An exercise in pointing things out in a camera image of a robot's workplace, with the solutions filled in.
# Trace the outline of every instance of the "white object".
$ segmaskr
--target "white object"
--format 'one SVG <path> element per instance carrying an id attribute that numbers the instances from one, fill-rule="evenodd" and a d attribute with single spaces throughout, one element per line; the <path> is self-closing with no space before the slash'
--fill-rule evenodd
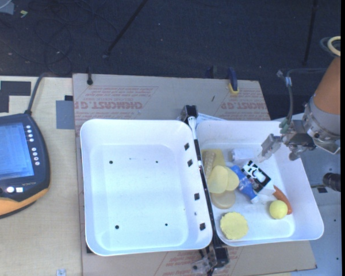
<path id="1" fill-rule="evenodd" d="M 229 157 L 233 148 L 247 147 L 259 154 L 261 144 L 267 136 L 279 135 L 277 121 L 204 121 L 197 126 L 197 137 L 201 150 L 219 148 Z M 229 246 L 315 240 L 322 236 L 323 221 L 301 159 L 291 161 L 290 151 L 282 146 L 270 159 L 260 164 L 261 169 L 271 177 L 274 185 L 288 197 L 293 213 L 281 220 L 274 220 L 269 214 L 273 195 L 261 195 L 256 204 L 249 202 L 242 193 L 236 194 L 235 204 L 226 210 L 212 206 L 217 233 Z M 220 219 L 226 212 L 239 212 L 248 221 L 249 231 L 241 239 L 228 240 L 221 232 Z"/>
<path id="2" fill-rule="evenodd" d="M 88 247 L 101 256 L 197 250 L 213 232 L 192 131 L 177 120 L 80 129 Z"/>

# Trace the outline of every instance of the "table surface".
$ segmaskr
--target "table surface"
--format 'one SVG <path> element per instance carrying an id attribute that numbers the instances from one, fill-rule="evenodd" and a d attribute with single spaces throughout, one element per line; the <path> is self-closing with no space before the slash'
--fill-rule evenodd
<path id="1" fill-rule="evenodd" d="M 10 80 L 30 81 L 33 87 L 37 78 L 0 76 Z M 0 275 L 56 275 L 59 269 L 82 275 L 75 130 L 56 127 L 56 101 L 73 92 L 72 78 L 44 78 L 39 85 L 32 116 L 48 147 L 51 188 L 29 208 L 0 219 Z M 0 116 L 23 113 L 28 102 L 28 96 L 10 96 L 9 113 Z M 297 252 L 309 252 L 308 246 L 296 245 Z"/>

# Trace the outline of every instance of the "cardboard sheet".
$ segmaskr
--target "cardboard sheet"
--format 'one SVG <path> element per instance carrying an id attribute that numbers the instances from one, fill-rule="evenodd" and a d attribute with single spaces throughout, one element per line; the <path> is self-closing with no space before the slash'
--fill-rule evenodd
<path id="1" fill-rule="evenodd" d="M 83 275 L 168 276 L 197 275 L 192 263 L 198 251 L 152 252 L 138 255 L 102 257 L 87 252 L 80 157 L 79 130 L 91 118 L 129 120 L 176 119 L 185 105 L 197 105 L 203 114 L 226 120 L 270 120 L 259 82 L 239 80 L 233 95 L 228 80 L 182 79 L 126 75 L 74 74 L 74 111 L 78 166 L 78 190 Z M 230 262 L 217 276 L 245 276 L 315 269 L 308 241 L 228 247 Z"/>

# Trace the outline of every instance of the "button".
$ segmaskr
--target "button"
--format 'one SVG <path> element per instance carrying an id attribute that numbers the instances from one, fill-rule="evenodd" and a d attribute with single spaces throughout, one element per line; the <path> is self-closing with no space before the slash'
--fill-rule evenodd
<path id="1" fill-rule="evenodd" d="M 13 193 L 15 191 L 15 188 L 12 187 L 12 186 L 9 186 L 7 189 L 6 189 L 6 192 L 8 193 Z"/>

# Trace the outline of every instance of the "blue object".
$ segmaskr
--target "blue object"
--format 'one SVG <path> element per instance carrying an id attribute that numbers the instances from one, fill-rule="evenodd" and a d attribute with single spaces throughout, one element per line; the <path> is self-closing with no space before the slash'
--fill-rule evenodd
<path id="1" fill-rule="evenodd" d="M 240 167 L 238 167 L 237 165 L 232 166 L 230 169 L 233 170 L 235 174 L 239 177 L 239 186 L 238 186 L 239 191 L 247 195 L 253 204 L 256 203 L 258 201 L 258 196 L 257 194 L 255 194 L 253 190 L 251 181 L 249 181 L 247 176 L 242 172 Z"/>

